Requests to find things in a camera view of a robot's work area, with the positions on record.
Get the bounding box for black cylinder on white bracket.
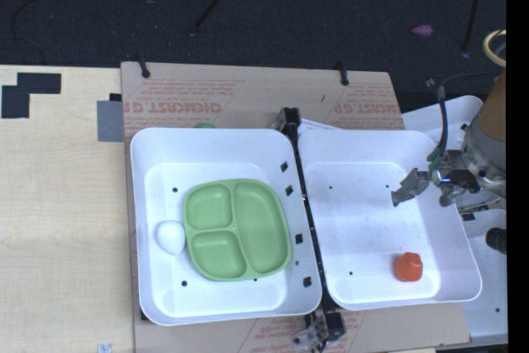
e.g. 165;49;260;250
484;227;508;256

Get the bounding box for pink toy grapes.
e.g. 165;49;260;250
410;24;435;40

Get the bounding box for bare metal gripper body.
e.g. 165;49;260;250
429;147;508;212

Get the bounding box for white plastic tray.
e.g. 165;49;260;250
129;126;324;327
297;128;484;312

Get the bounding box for thin black and white rod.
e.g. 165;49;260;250
287;122;334;317

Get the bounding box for white pear-shaped toy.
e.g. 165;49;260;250
155;219;188;257

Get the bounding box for green divided plate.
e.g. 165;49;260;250
182;178;293;283

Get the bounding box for black block with thin wires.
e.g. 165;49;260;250
272;107;302;134
320;308;346;345

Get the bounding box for orange toy fruit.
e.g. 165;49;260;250
393;251;425;284

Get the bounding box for brown cardboard board, red print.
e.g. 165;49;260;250
120;61;473;353

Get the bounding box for white paper sheet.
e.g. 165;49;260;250
298;117;345;133

